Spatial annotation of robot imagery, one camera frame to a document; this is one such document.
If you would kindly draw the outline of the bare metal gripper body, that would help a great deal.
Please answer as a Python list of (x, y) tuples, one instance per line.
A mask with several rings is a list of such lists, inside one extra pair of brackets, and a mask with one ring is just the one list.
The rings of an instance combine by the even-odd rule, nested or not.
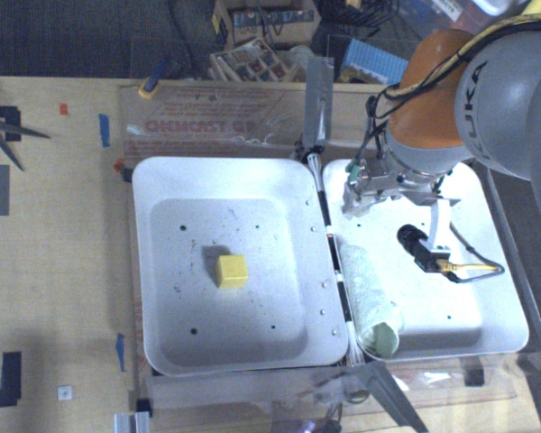
[(349, 183), (357, 196), (376, 194), (381, 202), (406, 198), (416, 206), (430, 207), (443, 198), (442, 183), (452, 172), (427, 173), (391, 157), (362, 157), (349, 163)]

